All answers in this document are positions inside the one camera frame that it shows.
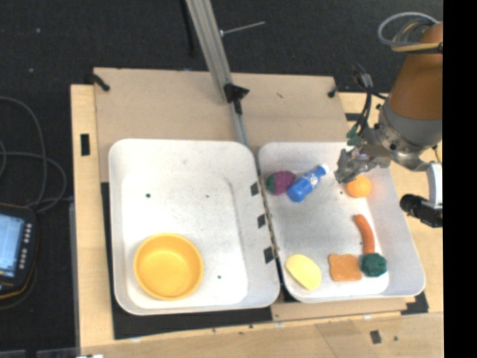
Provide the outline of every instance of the toy food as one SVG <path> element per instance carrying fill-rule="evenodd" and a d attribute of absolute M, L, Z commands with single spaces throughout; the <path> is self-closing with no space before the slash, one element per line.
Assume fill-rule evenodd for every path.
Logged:
<path fill-rule="evenodd" d="M 368 196 L 372 188 L 371 180 L 364 175 L 358 175 L 355 180 L 350 181 L 346 185 L 348 194 L 354 198 L 364 198 Z"/>
<path fill-rule="evenodd" d="M 367 219 L 359 214 L 354 216 L 354 221 L 363 238 L 363 257 L 360 265 L 361 271 L 367 276 L 378 277 L 388 270 L 388 262 L 383 256 L 375 252 L 373 230 L 367 222 Z"/>
<path fill-rule="evenodd" d="M 304 288 L 314 290 L 321 284 L 320 267 L 303 254 L 292 254 L 285 263 L 289 274 Z"/>
<path fill-rule="evenodd" d="M 267 190 L 274 195 L 281 195 L 295 182 L 296 178 L 297 176 L 290 171 L 274 172 L 267 178 Z"/>
<path fill-rule="evenodd" d="M 334 281 L 358 281 L 362 279 L 358 257 L 352 254 L 330 254 L 329 273 Z"/>

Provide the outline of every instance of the yellow oval object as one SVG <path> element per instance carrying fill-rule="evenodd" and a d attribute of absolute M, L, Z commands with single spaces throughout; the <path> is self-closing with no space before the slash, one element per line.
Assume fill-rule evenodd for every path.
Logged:
<path fill-rule="evenodd" d="M 203 277 L 203 260 L 197 247 L 174 233 L 149 237 L 134 256 L 134 274 L 139 285 L 160 300 L 178 300 L 191 295 Z"/>
<path fill-rule="evenodd" d="M 321 284 L 321 270 L 303 254 L 292 254 L 285 263 L 286 270 L 304 288 L 314 290 Z"/>
<path fill-rule="evenodd" d="M 354 198 L 365 198 L 371 193 L 372 188 L 371 180 L 364 175 L 358 175 L 346 185 L 348 193 Z"/>

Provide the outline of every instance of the black bracket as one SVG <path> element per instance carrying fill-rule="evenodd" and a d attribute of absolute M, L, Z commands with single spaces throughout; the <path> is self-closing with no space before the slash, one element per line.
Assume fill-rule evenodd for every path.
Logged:
<path fill-rule="evenodd" d="M 227 102 L 231 104 L 233 102 L 233 106 L 236 110 L 237 114 L 242 114 L 241 110 L 241 99 L 244 98 L 249 89 L 245 89 L 244 87 L 238 87 L 234 84 L 226 84 L 224 86 L 225 96 L 227 97 Z"/>

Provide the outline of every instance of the blue bottle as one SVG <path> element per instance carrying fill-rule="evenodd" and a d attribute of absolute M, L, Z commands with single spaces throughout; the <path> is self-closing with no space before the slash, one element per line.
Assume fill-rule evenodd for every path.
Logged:
<path fill-rule="evenodd" d="M 308 171 L 299 177 L 287 190 L 287 195 L 291 201 L 302 201 L 320 183 L 322 176 L 329 171 L 326 164 L 319 165 L 316 169 Z"/>

